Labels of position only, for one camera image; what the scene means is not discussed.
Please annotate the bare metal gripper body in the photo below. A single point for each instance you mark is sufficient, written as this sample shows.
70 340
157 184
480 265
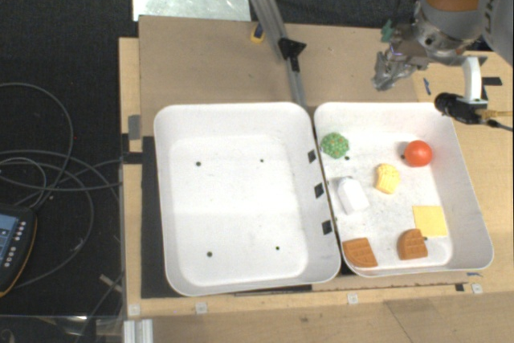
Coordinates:
417 46

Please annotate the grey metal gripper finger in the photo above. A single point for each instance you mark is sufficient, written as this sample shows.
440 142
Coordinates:
401 73
380 74

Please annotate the red tomato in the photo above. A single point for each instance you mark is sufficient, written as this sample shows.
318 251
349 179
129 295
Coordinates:
418 153

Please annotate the green broccoli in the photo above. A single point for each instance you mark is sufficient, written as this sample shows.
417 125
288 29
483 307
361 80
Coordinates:
334 145

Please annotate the yellow corn piece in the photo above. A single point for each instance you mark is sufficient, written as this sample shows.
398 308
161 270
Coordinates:
387 178

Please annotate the white bottle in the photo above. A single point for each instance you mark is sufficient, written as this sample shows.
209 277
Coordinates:
352 196

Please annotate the white plastic tray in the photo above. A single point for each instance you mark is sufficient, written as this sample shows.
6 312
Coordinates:
385 221
237 205

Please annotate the yellow cheese slice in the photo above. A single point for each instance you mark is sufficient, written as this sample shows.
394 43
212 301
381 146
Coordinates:
430 221

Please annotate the brown waffle piece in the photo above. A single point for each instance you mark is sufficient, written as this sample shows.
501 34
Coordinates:
360 252
412 244

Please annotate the brown cardboard board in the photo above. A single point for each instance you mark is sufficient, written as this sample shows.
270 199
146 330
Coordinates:
209 64

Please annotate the black cylinder on white bracket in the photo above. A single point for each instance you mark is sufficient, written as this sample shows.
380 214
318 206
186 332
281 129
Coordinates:
455 105

